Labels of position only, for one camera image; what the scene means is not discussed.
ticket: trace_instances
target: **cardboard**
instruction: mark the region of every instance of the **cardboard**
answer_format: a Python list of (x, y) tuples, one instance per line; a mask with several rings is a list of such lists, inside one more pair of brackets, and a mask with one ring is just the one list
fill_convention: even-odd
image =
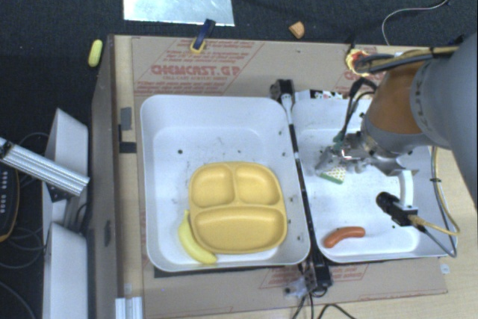
[[(286, 297), (284, 292), (285, 287), (299, 277), (295, 266), (183, 274), (162, 273), (154, 269), (144, 246), (143, 168), (137, 115), (144, 99), (154, 93), (267, 96), (269, 86), (278, 78), (292, 78), (296, 90), (347, 91), (356, 79), (344, 64), (349, 47), (344, 44), (208, 40), (203, 56), (189, 53), (190, 42), (190, 39), (172, 37), (118, 36), (110, 37), (108, 41), (112, 70), (102, 71), (100, 78), (114, 77), (114, 86), (110, 88), (113, 95), (108, 99), (114, 110), (114, 118), (109, 122), (110, 134), (111, 129), (116, 130), (120, 124), (121, 110), (130, 108), (131, 126), (119, 130), (121, 141), (128, 145), (122, 146), (122, 142), (113, 142), (113, 145), (121, 148), (135, 144), (137, 149), (137, 152), (119, 150), (112, 153), (108, 150), (102, 154), (96, 150), (94, 153), (98, 157), (97, 164), (105, 154), (114, 156), (117, 162), (113, 164), (114, 175), (107, 176), (116, 180), (117, 197), (110, 198), (116, 200), (113, 229), (116, 249), (121, 252), (112, 258), (117, 260), (118, 273), (121, 273), (117, 276), (118, 294), (142, 296), (145, 318), (148, 319), (195, 315), (206, 318), (212, 314), (297, 306), (297, 299)], [(366, 48), (387, 53), (405, 49)], [(95, 114), (100, 113), (99, 99), (96, 97), (93, 126)], [(107, 122), (105, 117), (97, 118)], [(103, 229), (104, 219), (99, 219), (99, 213), (93, 214), (98, 221), (98, 230)], [(97, 269), (105, 266), (105, 260), (97, 259), (96, 265)], [(331, 271), (334, 285), (320, 299), (321, 303), (375, 301), (447, 292), (440, 262), (436, 258), (337, 265)], [(105, 271), (97, 270), (96, 278), (102, 275)], [(97, 290), (106, 288), (105, 282), (97, 281), (96, 284)], [(114, 301), (110, 301), (107, 295), (111, 292), (101, 293), (102, 300), (96, 299), (97, 306), (104, 306), (102, 312), (106, 312), (110, 305), (114, 307)], [(290, 311), (287, 311), (278, 318), (289, 316)]]

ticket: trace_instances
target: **sausage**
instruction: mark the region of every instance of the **sausage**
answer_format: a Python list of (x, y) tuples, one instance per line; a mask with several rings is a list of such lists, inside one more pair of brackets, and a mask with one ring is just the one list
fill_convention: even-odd
[(360, 226), (347, 226), (337, 229), (329, 234), (323, 240), (323, 244), (327, 249), (333, 248), (336, 244), (346, 238), (362, 238), (365, 236), (365, 229)]

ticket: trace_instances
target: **blue clamp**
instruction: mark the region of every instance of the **blue clamp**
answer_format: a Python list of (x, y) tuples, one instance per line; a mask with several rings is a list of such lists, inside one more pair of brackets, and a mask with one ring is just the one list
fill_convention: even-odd
[(204, 24), (202, 25), (197, 38), (193, 40), (191, 45), (189, 46), (189, 50), (192, 53), (201, 53), (206, 45), (206, 38), (210, 37), (212, 31), (214, 30), (214, 26), (216, 22), (214, 20), (206, 19)]

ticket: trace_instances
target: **toy banana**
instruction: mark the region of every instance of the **toy banana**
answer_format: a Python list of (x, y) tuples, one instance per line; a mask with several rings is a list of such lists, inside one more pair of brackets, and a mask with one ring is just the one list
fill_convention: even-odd
[(189, 224), (189, 211), (184, 210), (184, 217), (178, 229), (179, 240), (186, 252), (191, 258), (201, 263), (212, 264), (217, 261), (217, 257), (210, 251), (202, 248), (196, 241)]

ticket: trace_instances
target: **white tray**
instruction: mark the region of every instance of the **white tray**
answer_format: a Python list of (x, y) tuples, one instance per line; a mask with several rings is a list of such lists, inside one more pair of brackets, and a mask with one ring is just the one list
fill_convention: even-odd
[[(320, 150), (331, 144), (344, 124), (347, 103), (347, 100), (340, 99), (308, 99), (298, 101), (293, 109), (305, 186), (321, 252), (338, 263), (445, 255), (442, 249), (415, 228), (398, 226), (376, 204), (376, 196), (381, 191), (400, 197), (397, 177), (387, 177), (372, 166), (360, 174), (347, 173), (342, 185), (315, 175)], [(359, 130), (359, 114), (365, 112), (369, 104), (370, 101), (360, 101), (348, 132)], [(426, 147), (416, 148), (412, 155), (405, 155), (400, 161), (407, 169), (418, 171), (413, 176), (413, 205), (419, 208), (419, 215), (443, 226), (429, 181), (429, 150)], [(348, 238), (331, 249), (324, 247), (324, 238), (344, 226), (362, 226), (366, 235), (363, 238)], [(446, 235), (434, 234), (451, 250)]]
[[(158, 95), (141, 107), (146, 193), (146, 247), (168, 272), (300, 263), (310, 250), (307, 224), (285, 111), (271, 99)], [(218, 255), (214, 265), (194, 261), (178, 227), (188, 209), (188, 183), (204, 164), (251, 161), (269, 167), (284, 194), (288, 233), (278, 247)]]

